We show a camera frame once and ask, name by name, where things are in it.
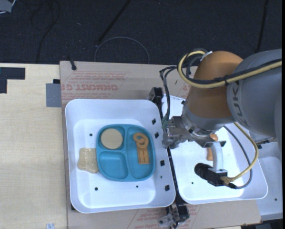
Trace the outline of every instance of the yellow cable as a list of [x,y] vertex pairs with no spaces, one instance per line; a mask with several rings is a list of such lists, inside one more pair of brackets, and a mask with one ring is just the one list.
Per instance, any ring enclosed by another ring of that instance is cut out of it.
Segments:
[[256,163],[257,159],[258,159],[258,155],[259,155],[259,150],[258,150],[258,147],[256,145],[256,143],[253,141],[253,139],[246,133],[245,130],[243,130],[241,128],[241,126],[234,122],[234,124],[240,129],[240,131],[252,142],[252,144],[254,145],[254,148],[255,148],[255,157],[253,159],[253,161],[251,162],[251,164],[244,170],[242,171],[241,173],[239,173],[237,176],[235,177],[222,177],[221,180],[224,181],[224,183],[230,183],[230,182],[233,182],[235,180],[237,180],[238,178],[240,178],[241,176],[243,176],[246,172],[248,172],[251,168],[253,168],[254,164]]
[[[180,77],[189,85],[193,86],[193,87],[197,87],[197,88],[213,88],[213,87],[218,87],[218,86],[223,86],[226,84],[225,81],[220,81],[220,82],[216,82],[216,83],[210,83],[210,84],[198,84],[198,83],[194,83],[194,82],[191,82],[190,80],[188,80],[186,78],[186,76],[183,74],[182,72],[182,65],[183,65],[183,62],[184,60],[187,58],[187,57],[190,57],[194,54],[205,54],[205,52],[203,51],[194,51],[194,52],[191,52],[189,53],[188,55],[185,55],[179,62],[179,64],[177,65],[177,71],[180,75]],[[275,62],[273,64],[270,64],[270,65],[267,65],[261,69],[257,69],[257,70],[254,70],[254,71],[251,71],[251,72],[248,72],[248,73],[245,73],[245,74],[242,74],[242,75],[239,75],[239,76],[236,76],[236,77],[233,77],[233,78],[230,78],[230,79],[227,79],[226,81],[228,83],[232,83],[232,82],[235,82],[235,81],[239,81],[239,80],[242,80],[242,79],[245,79],[247,77],[250,77],[250,76],[253,76],[253,75],[256,75],[256,74],[260,74],[262,72],[266,72],[266,71],[269,71],[271,69],[274,69],[274,68],[277,68],[277,67],[280,67],[282,65],[282,61],[278,61],[278,62]]]

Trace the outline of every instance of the round cookie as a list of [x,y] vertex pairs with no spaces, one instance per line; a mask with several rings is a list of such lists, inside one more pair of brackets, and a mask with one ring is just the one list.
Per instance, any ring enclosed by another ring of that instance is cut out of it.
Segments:
[[101,134],[100,139],[101,139],[101,143],[103,144],[103,146],[105,146],[108,149],[119,148],[123,141],[122,134],[114,128],[106,129]]

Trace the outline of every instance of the blue object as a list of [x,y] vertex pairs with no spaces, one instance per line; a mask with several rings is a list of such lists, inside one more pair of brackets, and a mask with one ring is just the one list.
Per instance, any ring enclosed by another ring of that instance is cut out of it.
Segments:
[[[102,133],[110,128],[118,130],[123,141],[117,149],[108,149],[101,142]],[[149,164],[139,164],[136,142],[133,135],[137,132],[149,138]],[[137,125],[106,125],[98,135],[96,141],[96,156],[99,171],[108,179],[116,181],[142,181],[149,178],[155,170],[155,151],[150,133]]]

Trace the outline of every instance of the blue plate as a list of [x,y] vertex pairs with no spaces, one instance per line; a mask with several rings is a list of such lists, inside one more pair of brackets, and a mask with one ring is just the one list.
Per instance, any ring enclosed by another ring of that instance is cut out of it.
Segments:
[[[109,128],[118,130],[122,144],[117,149],[108,149],[101,142],[102,133]],[[136,142],[133,135],[137,132],[149,138],[149,164],[139,164]],[[155,151],[150,133],[137,125],[106,125],[97,135],[96,155],[99,171],[108,179],[116,181],[141,181],[149,178],[155,170]]]

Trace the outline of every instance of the black pole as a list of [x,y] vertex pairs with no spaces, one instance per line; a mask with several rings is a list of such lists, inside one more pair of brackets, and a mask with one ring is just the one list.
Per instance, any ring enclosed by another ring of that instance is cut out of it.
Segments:
[[261,24],[261,30],[259,34],[259,41],[258,41],[258,46],[255,52],[259,52],[262,38],[263,38],[263,32],[265,29],[265,20],[266,20],[266,14],[267,14],[267,8],[268,8],[268,2],[269,0],[265,0],[265,6],[264,6],[264,12],[263,12],[263,18],[262,18],[262,24]]
[[113,19],[113,21],[110,23],[110,25],[108,26],[108,28],[104,31],[104,33],[99,37],[99,39],[95,42],[96,47],[100,45],[101,41],[103,40],[103,38],[105,37],[105,35],[110,31],[110,29],[112,28],[112,26],[116,23],[116,21],[118,20],[118,18],[121,16],[121,14],[123,13],[123,11],[127,8],[127,6],[130,4],[132,0],[127,0],[126,3],[124,4],[124,6],[122,7],[122,9],[118,12],[118,14],[115,16],[115,18]]

